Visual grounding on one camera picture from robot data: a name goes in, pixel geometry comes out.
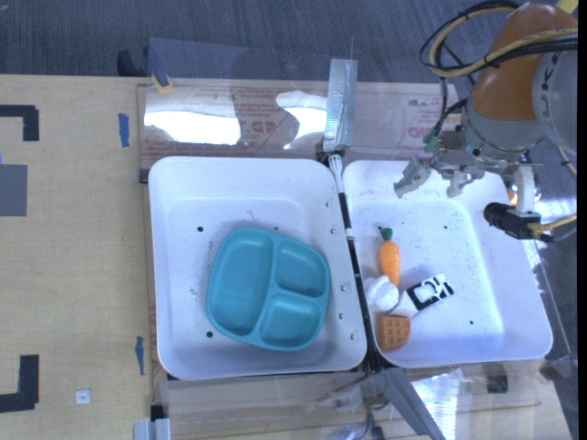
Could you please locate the orange carrot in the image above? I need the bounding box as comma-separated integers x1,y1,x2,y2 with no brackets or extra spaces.
378,226,402,288

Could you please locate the blue divided plate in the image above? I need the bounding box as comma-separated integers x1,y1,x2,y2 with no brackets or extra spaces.
205,226,332,353

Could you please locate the white lumpy toy food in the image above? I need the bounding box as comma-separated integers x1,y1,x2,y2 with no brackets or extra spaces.
364,274,401,314

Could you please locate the black cylinder on white bracket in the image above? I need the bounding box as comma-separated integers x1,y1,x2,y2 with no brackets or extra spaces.
482,164,543,241

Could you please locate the white and black carton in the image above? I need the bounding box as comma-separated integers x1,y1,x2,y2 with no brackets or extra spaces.
393,272,456,318

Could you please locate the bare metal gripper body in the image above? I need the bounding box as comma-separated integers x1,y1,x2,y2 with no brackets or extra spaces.
428,130,542,179

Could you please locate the white plastic tray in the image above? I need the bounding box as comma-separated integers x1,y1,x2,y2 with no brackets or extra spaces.
341,159,554,369
147,155,369,381

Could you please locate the orange waffle biscuit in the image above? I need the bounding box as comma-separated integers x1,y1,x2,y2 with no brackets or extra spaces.
375,314,412,353

